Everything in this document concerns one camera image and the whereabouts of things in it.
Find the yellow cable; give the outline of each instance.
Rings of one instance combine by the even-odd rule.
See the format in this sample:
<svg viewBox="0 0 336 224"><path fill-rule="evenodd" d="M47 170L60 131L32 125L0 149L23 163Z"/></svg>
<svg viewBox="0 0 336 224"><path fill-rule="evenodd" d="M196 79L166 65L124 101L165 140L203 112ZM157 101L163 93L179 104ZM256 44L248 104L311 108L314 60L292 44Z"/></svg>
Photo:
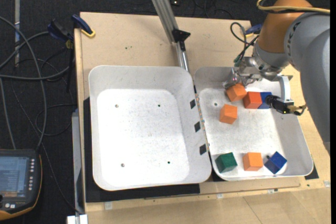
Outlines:
<svg viewBox="0 0 336 224"><path fill-rule="evenodd" d="M260 2L263 0L258 0L257 7L261 10L275 10L275 9L291 9L291 10L302 10L303 12L319 12L319 13L327 13L330 14L329 9L325 8L314 8L314 7L293 7L293 6L261 6Z"/></svg>

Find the block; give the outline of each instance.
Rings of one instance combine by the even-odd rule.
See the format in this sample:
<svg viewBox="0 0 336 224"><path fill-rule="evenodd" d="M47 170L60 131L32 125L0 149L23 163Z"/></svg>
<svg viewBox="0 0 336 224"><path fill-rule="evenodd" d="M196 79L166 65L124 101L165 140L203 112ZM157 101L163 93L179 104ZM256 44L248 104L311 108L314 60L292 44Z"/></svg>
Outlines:
<svg viewBox="0 0 336 224"><path fill-rule="evenodd" d="M258 171L264 166L260 152L248 152L243 157L245 171Z"/></svg>
<svg viewBox="0 0 336 224"><path fill-rule="evenodd" d="M257 109L263 103L260 92L247 92L243 98L243 103L246 109Z"/></svg>
<svg viewBox="0 0 336 224"><path fill-rule="evenodd" d="M287 160L279 152L275 152L271 158L265 163L265 166L273 173L276 174L285 165Z"/></svg>
<svg viewBox="0 0 336 224"><path fill-rule="evenodd" d="M261 92L260 93L260 96L261 96L261 101L262 101L262 104L260 105L260 107L258 107L258 109L269 109L269 105L266 104L266 97L268 95L272 95L271 92Z"/></svg>
<svg viewBox="0 0 336 224"><path fill-rule="evenodd" d="M215 162L220 173L231 171L237 166L235 156L232 152L218 156Z"/></svg>
<svg viewBox="0 0 336 224"><path fill-rule="evenodd" d="M237 118L238 118L238 107L230 104L225 104L221 108L221 112L219 114L220 122L233 124Z"/></svg>
<svg viewBox="0 0 336 224"><path fill-rule="evenodd" d="M237 83L230 88L226 89L226 94L231 102L241 100L246 95L246 89L241 83Z"/></svg>

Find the screen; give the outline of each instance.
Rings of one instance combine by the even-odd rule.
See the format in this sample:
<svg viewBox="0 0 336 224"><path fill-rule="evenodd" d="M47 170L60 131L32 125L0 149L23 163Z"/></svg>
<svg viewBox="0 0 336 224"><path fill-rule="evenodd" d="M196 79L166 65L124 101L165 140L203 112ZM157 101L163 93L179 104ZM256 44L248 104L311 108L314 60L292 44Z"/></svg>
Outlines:
<svg viewBox="0 0 336 224"><path fill-rule="evenodd" d="M28 157L0 157L0 193L4 197L25 197Z"/></svg>

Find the blue cube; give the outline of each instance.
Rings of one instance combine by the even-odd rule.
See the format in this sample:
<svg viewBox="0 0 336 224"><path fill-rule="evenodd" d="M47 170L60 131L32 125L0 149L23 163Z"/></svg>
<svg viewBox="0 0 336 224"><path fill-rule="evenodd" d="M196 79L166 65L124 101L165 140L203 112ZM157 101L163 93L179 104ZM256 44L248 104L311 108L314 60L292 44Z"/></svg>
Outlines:
<svg viewBox="0 0 336 224"><path fill-rule="evenodd" d="M260 95L261 95L262 104L260 105L260 107L258 107L258 109L268 109L269 105L266 104L266 97L268 95L272 95L272 93L271 92L261 92Z"/></svg>
<svg viewBox="0 0 336 224"><path fill-rule="evenodd" d="M265 163L265 166L273 173L276 174L285 165L287 160L279 153L275 152L271 158Z"/></svg>

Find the black bracket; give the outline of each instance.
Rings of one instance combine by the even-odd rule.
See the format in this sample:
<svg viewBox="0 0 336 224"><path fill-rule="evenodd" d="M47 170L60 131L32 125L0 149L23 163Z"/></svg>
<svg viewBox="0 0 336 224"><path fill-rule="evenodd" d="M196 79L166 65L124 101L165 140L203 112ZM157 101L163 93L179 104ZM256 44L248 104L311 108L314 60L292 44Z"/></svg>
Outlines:
<svg viewBox="0 0 336 224"><path fill-rule="evenodd" d="M185 51L184 41L190 36L190 33L182 31L182 30L178 30L178 29L174 29L172 33L173 33L175 42L179 42L181 50Z"/></svg>

